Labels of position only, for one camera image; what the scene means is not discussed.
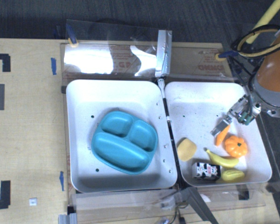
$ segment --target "carrot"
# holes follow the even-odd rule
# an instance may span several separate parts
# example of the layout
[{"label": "carrot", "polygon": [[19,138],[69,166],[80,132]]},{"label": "carrot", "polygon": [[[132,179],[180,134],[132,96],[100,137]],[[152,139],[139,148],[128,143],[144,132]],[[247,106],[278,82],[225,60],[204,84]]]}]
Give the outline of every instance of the carrot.
[{"label": "carrot", "polygon": [[222,130],[218,135],[216,139],[216,146],[219,146],[224,138],[226,137],[228,131],[229,131],[230,125],[228,125],[224,130]]}]

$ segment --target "wooden table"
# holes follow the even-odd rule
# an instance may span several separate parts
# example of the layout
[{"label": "wooden table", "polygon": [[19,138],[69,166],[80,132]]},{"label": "wooden table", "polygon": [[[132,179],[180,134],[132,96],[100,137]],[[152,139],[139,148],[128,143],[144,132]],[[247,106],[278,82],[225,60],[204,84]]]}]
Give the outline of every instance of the wooden table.
[{"label": "wooden table", "polygon": [[[64,40],[0,39],[0,53],[11,56],[11,72],[2,72],[5,108],[0,111],[0,182],[11,181],[11,204],[0,210],[0,224],[58,223],[67,212],[68,185],[61,52]],[[51,69],[56,59],[56,75]],[[64,175],[64,191],[59,180]],[[29,199],[37,198],[30,206]],[[265,206],[214,211],[219,223],[280,223],[273,197]],[[197,214],[187,223],[202,223]],[[113,223],[153,224],[158,218]]]}]

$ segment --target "orange pumpkin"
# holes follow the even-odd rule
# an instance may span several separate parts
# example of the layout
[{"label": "orange pumpkin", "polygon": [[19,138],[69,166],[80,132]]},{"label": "orange pumpkin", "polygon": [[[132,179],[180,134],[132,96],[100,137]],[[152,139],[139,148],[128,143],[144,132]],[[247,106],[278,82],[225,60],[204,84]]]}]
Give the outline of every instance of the orange pumpkin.
[{"label": "orange pumpkin", "polygon": [[225,150],[231,157],[239,158],[248,152],[247,144],[243,138],[235,135],[225,140]]}]

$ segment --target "blue plate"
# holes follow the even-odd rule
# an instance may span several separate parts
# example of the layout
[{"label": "blue plate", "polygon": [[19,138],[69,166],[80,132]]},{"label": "blue plate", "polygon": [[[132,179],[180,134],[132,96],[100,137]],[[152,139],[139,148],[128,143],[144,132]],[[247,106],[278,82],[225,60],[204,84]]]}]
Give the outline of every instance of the blue plate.
[{"label": "blue plate", "polygon": [[129,113],[113,111],[99,123],[91,149],[106,165],[136,175],[148,168],[157,144],[157,132],[150,124]]}]

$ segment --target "yellow tube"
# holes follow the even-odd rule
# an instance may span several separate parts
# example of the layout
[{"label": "yellow tube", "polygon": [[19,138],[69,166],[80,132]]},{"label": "yellow tube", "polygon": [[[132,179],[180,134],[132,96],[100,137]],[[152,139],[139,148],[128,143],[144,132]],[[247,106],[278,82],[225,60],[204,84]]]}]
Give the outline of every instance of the yellow tube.
[{"label": "yellow tube", "polygon": [[[270,22],[270,20],[276,15],[276,13],[280,10],[280,0],[275,0],[271,6],[267,9],[265,14],[261,17],[261,19],[256,23],[253,29],[260,27],[262,25],[266,25]],[[258,37],[259,34],[255,34],[247,39],[248,44],[252,44],[253,41]]]}]

